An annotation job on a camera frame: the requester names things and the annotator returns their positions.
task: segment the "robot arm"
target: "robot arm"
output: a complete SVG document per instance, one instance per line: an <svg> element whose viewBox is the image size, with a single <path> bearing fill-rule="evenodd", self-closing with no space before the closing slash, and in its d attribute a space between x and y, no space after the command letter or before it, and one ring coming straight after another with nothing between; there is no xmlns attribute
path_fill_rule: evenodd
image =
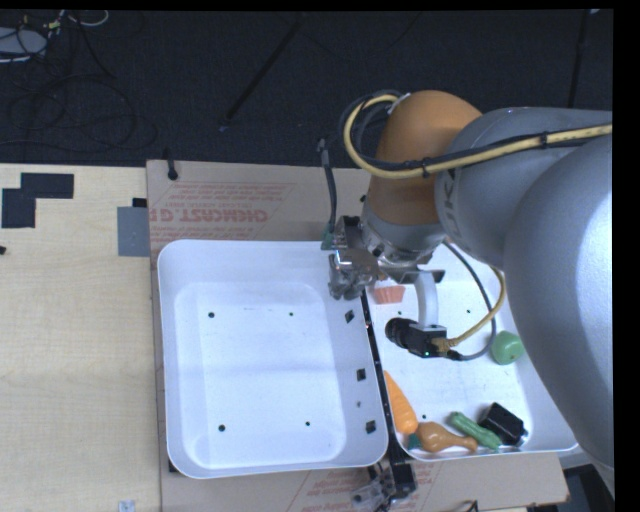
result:
<svg viewBox="0 0 640 512"><path fill-rule="evenodd" d="M503 272L526 350L615 496L611 112L483 115L441 91L398 100L370 100L393 104L375 159L349 143L366 105L345 122L346 149L372 177L360 219L337 225L334 297L412 282L446 238Z"/></svg>

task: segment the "orange carrot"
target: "orange carrot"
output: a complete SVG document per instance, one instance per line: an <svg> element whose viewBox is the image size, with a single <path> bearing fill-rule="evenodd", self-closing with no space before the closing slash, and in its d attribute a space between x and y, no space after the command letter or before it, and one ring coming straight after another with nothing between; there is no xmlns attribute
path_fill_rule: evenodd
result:
<svg viewBox="0 0 640 512"><path fill-rule="evenodd" d="M413 407L411 407L400 386L396 384L396 381L391 378L391 375L386 370L384 370L384 378L387 383L387 393L396 430L407 435L413 434L418 429L418 418Z"/></svg>

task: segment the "black mat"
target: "black mat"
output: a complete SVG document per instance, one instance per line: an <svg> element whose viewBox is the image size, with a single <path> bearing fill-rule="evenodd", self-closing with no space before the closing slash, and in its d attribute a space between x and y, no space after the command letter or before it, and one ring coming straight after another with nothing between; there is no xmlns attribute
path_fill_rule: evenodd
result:
<svg viewBox="0 0 640 512"><path fill-rule="evenodd" d="M177 160L315 166L318 138L381 89L441 89L483 112L570 97L611 110L613 10L596 11L574 93L582 9L304 13L221 132L298 13L4 9L0 27L26 21L48 46L0 54L0 161L138 166L169 147ZM343 151L332 161L353 166Z"/></svg>

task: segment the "table surface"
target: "table surface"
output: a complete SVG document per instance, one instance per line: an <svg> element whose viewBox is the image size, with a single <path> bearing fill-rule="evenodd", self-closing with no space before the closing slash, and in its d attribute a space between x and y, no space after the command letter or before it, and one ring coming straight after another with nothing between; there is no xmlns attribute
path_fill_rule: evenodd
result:
<svg viewBox="0 0 640 512"><path fill-rule="evenodd" d="M0 189L22 172L75 184L73 200L37 199L35 228L0 229L2 508L159 511L150 264L119 256L116 233L146 170L2 164ZM527 460L565 489L555 454Z"/></svg>

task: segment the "cardboard sheet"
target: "cardboard sheet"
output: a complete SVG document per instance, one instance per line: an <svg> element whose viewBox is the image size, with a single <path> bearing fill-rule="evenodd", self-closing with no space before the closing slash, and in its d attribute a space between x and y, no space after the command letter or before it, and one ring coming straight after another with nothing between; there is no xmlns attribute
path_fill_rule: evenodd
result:
<svg viewBox="0 0 640 512"><path fill-rule="evenodd" d="M156 261L177 239L320 240L330 203L322 168L175 162L147 163L154 342L158 388L163 510L178 512L319 512L357 510L351 492L369 479L366 469L296 471L210 480L170 470L166 452L162 333ZM338 216L360 215L369 175L336 169ZM568 489L554 453L414 462L418 489L392 510L463 511L565 502Z"/></svg>

